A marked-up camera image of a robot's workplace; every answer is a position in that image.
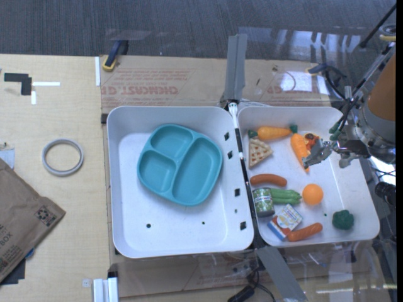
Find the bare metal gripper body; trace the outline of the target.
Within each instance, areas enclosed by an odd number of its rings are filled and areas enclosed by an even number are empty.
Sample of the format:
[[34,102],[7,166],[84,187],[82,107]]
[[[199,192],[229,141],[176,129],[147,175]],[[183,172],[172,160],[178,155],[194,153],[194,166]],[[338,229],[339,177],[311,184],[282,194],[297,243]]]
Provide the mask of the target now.
[[344,127],[331,134],[333,149],[344,159],[374,157],[385,163],[395,163],[395,145],[372,130]]

